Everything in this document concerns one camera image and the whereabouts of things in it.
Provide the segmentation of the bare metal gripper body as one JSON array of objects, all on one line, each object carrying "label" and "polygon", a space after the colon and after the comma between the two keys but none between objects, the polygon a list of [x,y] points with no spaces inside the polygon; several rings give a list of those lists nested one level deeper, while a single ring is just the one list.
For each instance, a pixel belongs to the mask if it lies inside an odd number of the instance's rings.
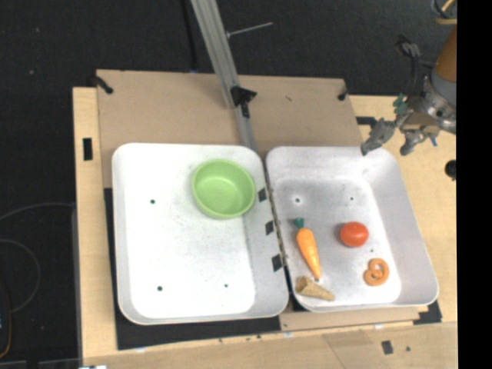
[{"label": "bare metal gripper body", "polygon": [[397,99],[397,116],[402,130],[422,129],[430,133],[456,134],[456,106],[438,92],[427,90]]}]

